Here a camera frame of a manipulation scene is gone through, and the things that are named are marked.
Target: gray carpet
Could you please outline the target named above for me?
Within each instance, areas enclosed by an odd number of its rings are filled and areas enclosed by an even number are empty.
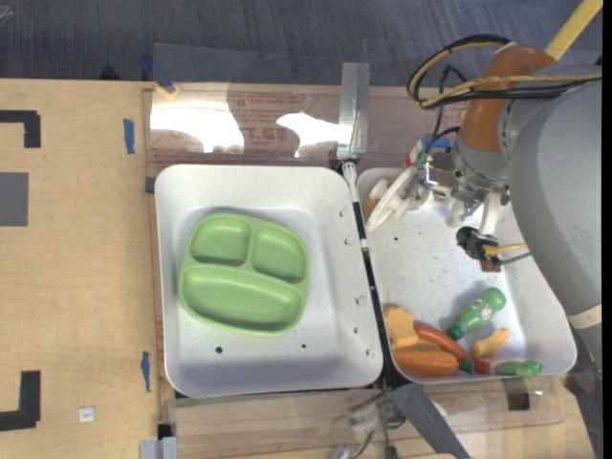
[[[155,43],[368,59],[372,83],[403,85],[431,53],[472,33],[545,47],[581,0],[0,0],[0,77],[141,79]],[[564,62],[602,50],[600,14]],[[458,57],[477,77],[483,55]]]

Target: yellow cable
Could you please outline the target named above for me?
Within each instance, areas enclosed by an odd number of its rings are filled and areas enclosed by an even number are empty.
[[[435,63],[440,61],[443,57],[450,55],[451,53],[454,53],[456,51],[461,51],[461,50],[469,49],[469,48],[483,48],[483,47],[502,48],[504,46],[507,46],[507,45],[506,44],[502,44],[502,43],[497,42],[497,41],[483,41],[483,42],[471,42],[471,43],[468,43],[468,44],[463,44],[461,46],[456,46],[454,48],[445,48],[444,50],[442,50],[437,55],[432,56],[431,59],[429,59],[426,63],[424,63],[421,66],[421,69],[416,74],[414,74],[414,76],[412,77],[412,79],[410,81],[410,84],[408,85],[408,93],[411,96],[413,96],[416,84],[419,82],[421,77],[425,73],[427,73],[429,68],[431,68]]]
[[[501,247],[494,247],[493,245],[485,245],[483,247],[483,250],[485,251],[486,256],[496,256],[497,254],[503,251],[519,250],[519,249],[526,249],[526,248],[528,248],[526,243],[512,243],[511,245],[503,245]]]
[[[544,51],[559,61],[601,7],[603,0],[582,0]]]
[[[596,80],[602,78],[602,74],[593,74],[593,75],[540,75],[540,76],[531,76],[531,75],[517,75],[517,76],[482,76],[480,78],[466,81],[465,83],[461,83],[456,87],[449,88],[445,90],[442,94],[438,94],[432,98],[422,98],[421,100],[417,100],[414,95],[409,94],[408,99],[413,105],[418,105],[426,109],[427,107],[431,107],[435,105],[440,100],[452,96],[457,92],[461,92],[462,90],[470,89],[476,85],[482,85],[485,83],[497,83],[500,81],[553,81],[553,82],[579,82],[585,80]]]

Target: green divided plate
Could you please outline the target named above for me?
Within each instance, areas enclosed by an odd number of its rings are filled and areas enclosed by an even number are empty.
[[[301,318],[308,282],[308,251],[293,231],[251,216],[216,213],[189,236],[179,297],[203,322],[280,334]]]

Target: white sink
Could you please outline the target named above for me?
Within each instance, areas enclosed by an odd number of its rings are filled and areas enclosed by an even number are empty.
[[[402,171],[372,168],[358,182],[364,198],[382,177],[397,177]],[[482,208],[461,226],[478,228]],[[367,232],[381,305],[399,305],[415,321],[446,331],[462,308],[487,287],[504,292],[507,303],[486,326],[467,333],[459,343],[470,351],[478,339],[496,328],[508,328],[511,335],[504,347],[491,358],[502,361],[538,361],[542,375],[569,371],[576,361],[576,344],[567,317],[546,279],[530,256],[502,266],[499,273],[483,272],[477,260],[469,258],[457,245],[451,228],[450,202],[430,195],[418,209],[399,219],[391,214],[379,227]],[[500,245],[521,242],[522,234],[514,219],[512,205],[502,207],[495,237]],[[525,251],[504,253],[512,258]],[[499,376],[458,372],[448,377],[403,373],[416,383],[436,384],[499,379]]]
[[[363,387],[383,355],[348,185],[319,167],[174,165],[155,184],[166,375],[194,398]],[[186,241],[214,212],[259,217],[293,230],[310,256],[301,320],[254,336],[205,324],[178,297]]]

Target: orange toy food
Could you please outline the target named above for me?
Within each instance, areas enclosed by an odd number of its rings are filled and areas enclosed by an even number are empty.
[[[450,376],[459,370],[457,358],[445,351],[418,351],[407,347],[394,350],[393,359],[407,373],[420,371],[432,376]]]
[[[484,359],[474,359],[474,371],[478,374],[494,374],[493,364]]]
[[[402,348],[409,348],[411,351],[418,351],[418,352],[443,352],[443,350],[435,343],[431,343],[430,341],[423,340],[423,339],[417,339],[416,343],[410,345],[409,347],[402,347]]]
[[[449,337],[446,333],[436,330],[432,326],[419,323],[414,325],[414,331],[419,339],[435,343],[443,350],[450,352],[460,362],[467,361],[470,358],[468,352],[466,352],[461,345],[459,345],[459,343]]]

